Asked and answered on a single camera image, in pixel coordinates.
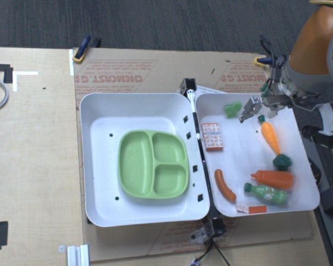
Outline green bottle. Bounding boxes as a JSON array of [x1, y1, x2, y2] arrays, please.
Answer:
[[243, 182, 289, 206]]

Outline orange carrot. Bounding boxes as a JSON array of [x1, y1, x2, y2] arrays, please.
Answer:
[[257, 114, 281, 156]]

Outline green divided plate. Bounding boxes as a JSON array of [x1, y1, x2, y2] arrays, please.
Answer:
[[117, 130, 190, 200]]

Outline green broccoli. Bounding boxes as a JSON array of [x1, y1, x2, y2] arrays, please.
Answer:
[[272, 154, 292, 172]]

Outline black cylinder on white bracket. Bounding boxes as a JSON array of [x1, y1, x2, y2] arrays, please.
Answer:
[[301, 101, 333, 150]]

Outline white paper slip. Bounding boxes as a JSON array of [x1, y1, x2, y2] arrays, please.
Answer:
[[195, 85, 228, 95]]

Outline small orange and white carton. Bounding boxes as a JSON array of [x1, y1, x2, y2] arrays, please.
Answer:
[[235, 202, 268, 214]]

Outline thin black and white rod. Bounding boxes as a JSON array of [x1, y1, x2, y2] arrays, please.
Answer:
[[187, 89, 220, 222]]

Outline white plastic tray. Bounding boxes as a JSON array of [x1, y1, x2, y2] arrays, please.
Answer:
[[79, 92, 211, 228], [195, 93, 321, 218]]

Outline light green toy grapes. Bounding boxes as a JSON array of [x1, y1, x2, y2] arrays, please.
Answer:
[[223, 101, 243, 119]]

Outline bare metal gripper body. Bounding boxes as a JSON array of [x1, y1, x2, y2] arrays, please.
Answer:
[[262, 81, 321, 111]]

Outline orange sausage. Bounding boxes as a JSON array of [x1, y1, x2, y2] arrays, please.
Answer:
[[214, 168, 237, 203]]

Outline brown cardboard board red print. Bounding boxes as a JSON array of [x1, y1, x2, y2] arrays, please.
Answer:
[[73, 48, 314, 263]]

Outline orange bottle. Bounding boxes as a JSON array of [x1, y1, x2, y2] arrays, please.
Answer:
[[250, 170, 294, 190]]

